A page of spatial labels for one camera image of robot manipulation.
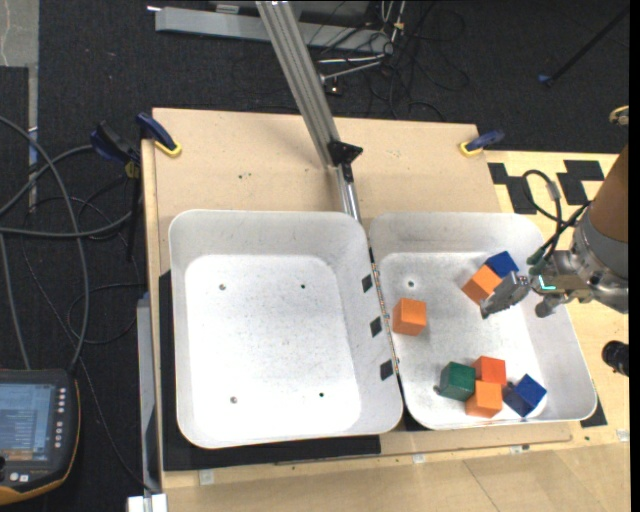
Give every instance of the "clamp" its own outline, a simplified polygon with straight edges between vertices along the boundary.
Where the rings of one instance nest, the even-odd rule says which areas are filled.
[[[175,158],[182,152],[182,146],[173,140],[164,127],[149,114],[140,112],[136,116],[136,124],[140,127],[141,139],[153,139],[155,146],[166,155]],[[91,132],[91,145],[94,151],[103,159],[116,162],[124,167],[127,177],[133,180],[133,205],[131,208],[131,223],[127,243],[127,261],[133,258],[133,242],[138,220],[138,204],[142,196],[140,183],[140,167],[142,159],[139,147],[116,133],[106,121],[100,122]]]
[[[500,142],[502,139],[504,139],[504,132],[502,130],[493,130],[469,142],[463,142],[460,144],[460,151],[464,156],[475,156],[481,153],[485,147]]]

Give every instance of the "screen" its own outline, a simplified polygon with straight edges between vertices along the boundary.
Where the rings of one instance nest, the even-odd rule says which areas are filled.
[[[46,461],[51,384],[0,384],[0,452],[11,461]]]

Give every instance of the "blue block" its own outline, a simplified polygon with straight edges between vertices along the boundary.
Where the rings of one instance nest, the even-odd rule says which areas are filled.
[[[513,261],[511,255],[507,251],[502,251],[498,254],[494,254],[487,261],[484,262],[491,270],[493,270],[499,277],[506,277],[512,270],[518,272],[520,269],[516,262]]]
[[[507,392],[503,400],[505,404],[524,418],[538,406],[546,394],[547,390],[545,388],[528,374],[525,374],[520,379],[520,382],[511,391]]]

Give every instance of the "metal bracket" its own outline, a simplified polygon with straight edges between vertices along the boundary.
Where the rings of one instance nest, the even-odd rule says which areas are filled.
[[[329,142],[328,148],[333,165],[342,169],[344,181],[346,183],[353,183],[351,162],[362,154],[362,148],[353,146],[352,144],[347,144],[346,142],[340,142],[338,140],[332,140]]]

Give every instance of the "metal frame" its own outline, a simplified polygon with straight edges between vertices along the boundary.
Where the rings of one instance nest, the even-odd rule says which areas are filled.
[[[336,172],[342,209],[362,222],[350,162],[336,162],[329,150],[329,144],[340,142],[340,135],[293,9],[287,1],[256,5],[318,155],[325,167]]]
[[[181,32],[206,36],[231,37],[253,41],[271,41],[260,19],[255,16],[164,7],[156,11],[156,32]],[[345,27],[299,23],[306,44],[316,47],[333,46],[343,39]],[[352,34],[335,45],[337,50],[382,53],[389,38],[376,30],[352,29]]]

